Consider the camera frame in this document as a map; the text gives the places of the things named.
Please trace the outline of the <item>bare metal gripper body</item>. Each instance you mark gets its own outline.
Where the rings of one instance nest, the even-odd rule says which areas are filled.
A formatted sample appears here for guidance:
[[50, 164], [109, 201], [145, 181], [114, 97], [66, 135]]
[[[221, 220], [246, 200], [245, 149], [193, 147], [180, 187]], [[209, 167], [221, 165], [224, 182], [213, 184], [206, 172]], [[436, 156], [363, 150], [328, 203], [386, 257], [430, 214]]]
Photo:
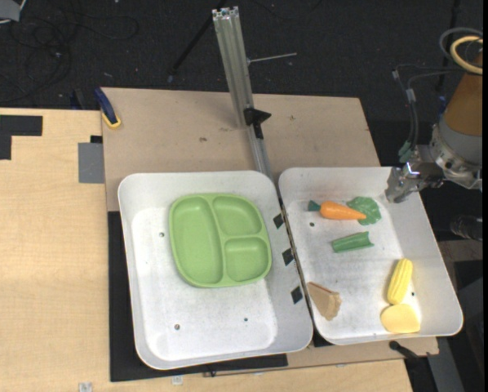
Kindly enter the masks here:
[[406, 177], [414, 190], [438, 188], [450, 181], [465, 189], [482, 190], [481, 166], [457, 154], [441, 135], [427, 145], [417, 145], [406, 162]]

